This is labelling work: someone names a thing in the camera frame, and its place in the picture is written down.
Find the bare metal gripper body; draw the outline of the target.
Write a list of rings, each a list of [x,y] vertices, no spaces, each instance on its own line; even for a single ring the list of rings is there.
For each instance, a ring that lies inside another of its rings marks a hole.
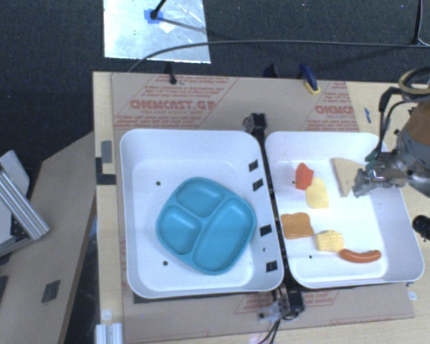
[[[376,166],[373,169],[373,181],[388,187],[403,187],[408,184],[420,194],[430,198],[430,173],[420,168],[400,169],[395,165]]]

